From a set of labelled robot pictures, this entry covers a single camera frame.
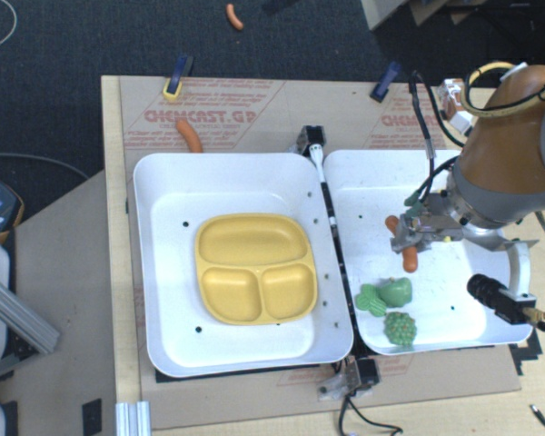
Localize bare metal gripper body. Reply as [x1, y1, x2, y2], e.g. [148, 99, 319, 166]
[400, 190, 472, 243]

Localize orange toy sausage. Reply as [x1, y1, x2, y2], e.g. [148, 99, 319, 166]
[384, 214, 420, 274]
[175, 119, 204, 154]
[225, 3, 245, 32]

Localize green toy pepper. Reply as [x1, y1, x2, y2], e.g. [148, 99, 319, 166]
[375, 276, 413, 309]

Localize white plastic tray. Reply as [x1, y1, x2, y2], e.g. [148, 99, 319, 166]
[133, 152, 355, 378]
[322, 148, 535, 357]

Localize green toy leafy vegetable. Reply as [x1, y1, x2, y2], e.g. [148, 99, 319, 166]
[354, 283, 388, 317]

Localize thin black and white rod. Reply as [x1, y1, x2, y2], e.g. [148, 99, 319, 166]
[308, 144, 363, 359]

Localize green toy grapes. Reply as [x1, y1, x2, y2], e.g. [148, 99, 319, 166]
[383, 311, 418, 348]

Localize yellow divided plate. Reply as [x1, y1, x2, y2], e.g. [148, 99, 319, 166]
[193, 213, 320, 327]

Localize brown cardboard board red print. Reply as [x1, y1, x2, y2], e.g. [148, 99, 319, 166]
[117, 75, 523, 431]

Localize black cylinder on white bracket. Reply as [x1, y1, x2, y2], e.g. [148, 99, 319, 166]
[463, 223, 540, 325]

